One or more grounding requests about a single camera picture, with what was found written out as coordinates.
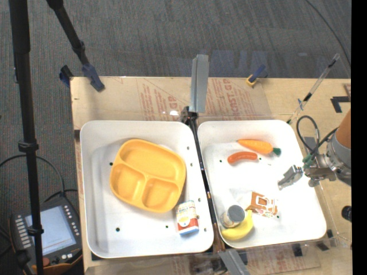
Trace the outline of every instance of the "yellow banana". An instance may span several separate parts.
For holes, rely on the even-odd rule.
[[[223,229],[220,232],[223,238],[235,241],[245,237],[252,228],[253,228],[252,210],[248,210],[245,220],[243,220],[240,224],[238,224],[234,228]]]

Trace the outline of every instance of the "gray floor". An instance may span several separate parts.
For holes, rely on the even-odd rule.
[[[209,55],[210,77],[247,77],[260,64],[268,77],[317,78],[338,53],[328,78],[351,78],[352,0],[64,0],[90,63],[100,76],[191,76],[192,59]],[[37,155],[76,188],[69,89],[59,79],[81,63],[46,0],[28,0]],[[8,0],[0,0],[0,162],[19,154],[22,121],[14,82]],[[60,190],[38,162],[40,198]],[[68,197],[77,207],[76,193]],[[29,207],[25,158],[0,168],[0,225]],[[8,242],[0,235],[0,253]],[[67,274],[82,274],[79,264]],[[12,251],[2,274],[22,274]]]

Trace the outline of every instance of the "metal stand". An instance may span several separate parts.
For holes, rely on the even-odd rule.
[[[48,5],[54,10],[61,23],[73,51],[83,64],[84,74],[91,78],[91,84],[97,91],[104,88],[100,82],[94,67],[88,62],[85,55],[85,47],[76,35],[70,19],[63,7],[63,0],[47,0]],[[37,275],[44,274],[42,239],[44,232],[41,224],[40,199],[38,194],[38,175],[36,151],[38,144],[35,134],[32,85],[30,76],[30,35],[27,0],[9,0],[11,32],[13,37],[13,53],[15,76],[19,84],[21,102],[22,125],[24,139],[19,141],[18,148],[26,154],[28,168],[28,183],[30,195],[30,207],[32,214],[32,226],[28,228],[28,234],[34,237],[36,248]]]

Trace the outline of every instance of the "yellow divided plate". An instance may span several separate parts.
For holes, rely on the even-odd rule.
[[[138,208],[164,213],[178,202],[186,164],[175,152],[142,139],[126,141],[111,168],[112,192]]]

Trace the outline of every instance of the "carrot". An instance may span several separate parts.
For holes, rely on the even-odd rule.
[[[252,149],[261,154],[270,154],[274,152],[275,155],[279,156],[281,153],[280,148],[273,148],[273,146],[262,140],[249,140],[249,139],[240,139],[237,141],[240,145]]]
[[[239,160],[256,160],[257,153],[254,152],[237,152],[227,158],[229,164],[233,164]]]

